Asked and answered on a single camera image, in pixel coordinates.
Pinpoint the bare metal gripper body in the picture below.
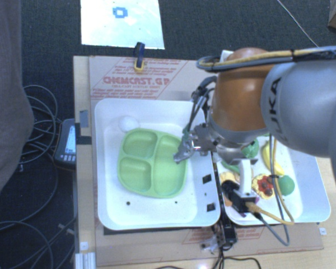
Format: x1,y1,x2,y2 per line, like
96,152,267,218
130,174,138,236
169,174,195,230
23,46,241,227
192,123,256,165

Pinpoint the green divided plate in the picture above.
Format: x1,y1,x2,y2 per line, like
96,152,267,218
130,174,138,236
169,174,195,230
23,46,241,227
116,127,189,199

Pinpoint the green pea pod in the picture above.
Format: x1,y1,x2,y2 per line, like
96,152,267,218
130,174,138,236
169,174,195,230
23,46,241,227
221,160,241,175

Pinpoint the yellow bread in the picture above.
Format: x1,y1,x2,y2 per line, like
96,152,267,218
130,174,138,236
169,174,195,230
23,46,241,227
219,171,240,183

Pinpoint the white plastic tray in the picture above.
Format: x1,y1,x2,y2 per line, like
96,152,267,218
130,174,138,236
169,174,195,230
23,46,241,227
212,133,332,226
94,98,222,231

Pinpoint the white ball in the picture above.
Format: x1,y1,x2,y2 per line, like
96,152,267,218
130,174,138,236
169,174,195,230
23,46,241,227
118,115,141,133

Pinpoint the yellow banana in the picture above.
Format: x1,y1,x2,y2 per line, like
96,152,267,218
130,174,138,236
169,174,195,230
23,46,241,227
261,140,285,176

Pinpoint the slice of pizza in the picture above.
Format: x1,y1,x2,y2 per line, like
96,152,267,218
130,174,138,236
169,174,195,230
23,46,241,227
251,173,277,200

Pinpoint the brown cardboard board red print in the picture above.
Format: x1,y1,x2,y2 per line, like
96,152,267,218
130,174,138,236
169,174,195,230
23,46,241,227
88,55,324,267

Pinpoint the green ball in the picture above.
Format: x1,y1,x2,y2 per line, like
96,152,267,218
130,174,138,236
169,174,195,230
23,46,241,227
277,174,296,197

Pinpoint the black cylinder on white bracket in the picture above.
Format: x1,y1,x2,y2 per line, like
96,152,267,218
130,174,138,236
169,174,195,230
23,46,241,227
221,160,259,214

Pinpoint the black block with thin wires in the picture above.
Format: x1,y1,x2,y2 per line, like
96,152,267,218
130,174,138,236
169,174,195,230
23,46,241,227
221,222,239,249

